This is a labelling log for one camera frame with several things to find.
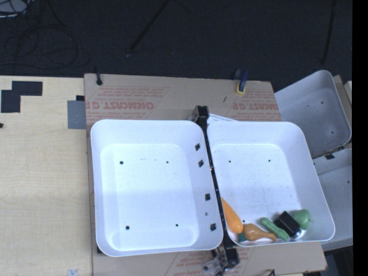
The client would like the brown cardboard board red print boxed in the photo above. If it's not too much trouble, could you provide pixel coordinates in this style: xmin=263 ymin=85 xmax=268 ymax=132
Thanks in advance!
xmin=83 ymin=73 xmax=328 ymax=276

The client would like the thin black rod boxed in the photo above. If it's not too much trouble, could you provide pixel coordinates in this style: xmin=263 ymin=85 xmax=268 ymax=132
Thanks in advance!
xmin=196 ymin=116 xmax=234 ymax=251

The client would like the white plastic tray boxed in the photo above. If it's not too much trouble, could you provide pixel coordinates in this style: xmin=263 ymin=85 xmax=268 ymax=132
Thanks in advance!
xmin=206 ymin=121 xmax=336 ymax=247
xmin=90 ymin=118 xmax=224 ymax=258

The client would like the orange carrot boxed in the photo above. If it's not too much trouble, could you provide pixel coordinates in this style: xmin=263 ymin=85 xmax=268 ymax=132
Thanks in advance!
xmin=220 ymin=197 xmax=244 ymax=235

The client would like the tan toy squash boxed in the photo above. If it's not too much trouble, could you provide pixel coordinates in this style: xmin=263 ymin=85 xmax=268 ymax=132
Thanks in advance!
xmin=243 ymin=223 xmax=278 ymax=243

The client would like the green toy cucumber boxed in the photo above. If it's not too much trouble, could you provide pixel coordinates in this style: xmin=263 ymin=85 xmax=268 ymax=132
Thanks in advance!
xmin=260 ymin=217 xmax=290 ymax=241

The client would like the black box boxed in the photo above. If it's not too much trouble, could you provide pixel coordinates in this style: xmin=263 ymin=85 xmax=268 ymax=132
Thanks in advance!
xmin=273 ymin=210 xmax=301 ymax=237

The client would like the green toy pepper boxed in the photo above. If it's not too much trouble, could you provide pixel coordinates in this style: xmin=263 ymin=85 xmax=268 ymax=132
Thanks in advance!
xmin=290 ymin=209 xmax=313 ymax=230

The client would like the black block with thin wires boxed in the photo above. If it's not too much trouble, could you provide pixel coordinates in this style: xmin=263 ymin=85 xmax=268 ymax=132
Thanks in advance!
xmin=224 ymin=247 xmax=241 ymax=269
xmin=193 ymin=105 xmax=209 ymax=123

